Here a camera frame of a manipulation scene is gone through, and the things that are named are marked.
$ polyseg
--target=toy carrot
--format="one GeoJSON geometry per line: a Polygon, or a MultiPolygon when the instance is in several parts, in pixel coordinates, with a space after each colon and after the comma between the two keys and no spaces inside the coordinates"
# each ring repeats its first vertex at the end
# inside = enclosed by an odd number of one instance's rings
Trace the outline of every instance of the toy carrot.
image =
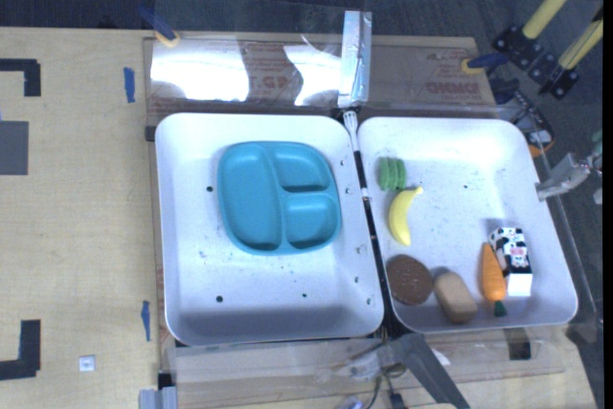
{"type": "Polygon", "coordinates": [[[507,315],[507,310],[502,301],[507,296],[507,282],[500,269],[500,263],[496,259],[494,251],[487,243],[483,244],[482,257],[482,287],[484,296],[494,302],[494,316],[504,317],[507,315]]]}

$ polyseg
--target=gray square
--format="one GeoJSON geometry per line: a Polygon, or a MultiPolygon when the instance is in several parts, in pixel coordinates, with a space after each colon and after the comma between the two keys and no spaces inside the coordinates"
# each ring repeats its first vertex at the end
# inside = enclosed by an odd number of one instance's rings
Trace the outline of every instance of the gray square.
{"type": "Polygon", "coordinates": [[[0,175],[28,174],[28,122],[0,122],[0,175]]]}

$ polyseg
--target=brown cookie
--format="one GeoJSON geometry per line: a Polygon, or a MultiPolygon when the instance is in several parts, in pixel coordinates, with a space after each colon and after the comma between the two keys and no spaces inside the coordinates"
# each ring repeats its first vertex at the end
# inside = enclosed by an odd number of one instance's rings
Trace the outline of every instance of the brown cookie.
{"type": "Polygon", "coordinates": [[[428,268],[410,256],[399,255],[387,263],[387,278],[392,296],[408,306],[423,304],[434,282],[428,268]]]}

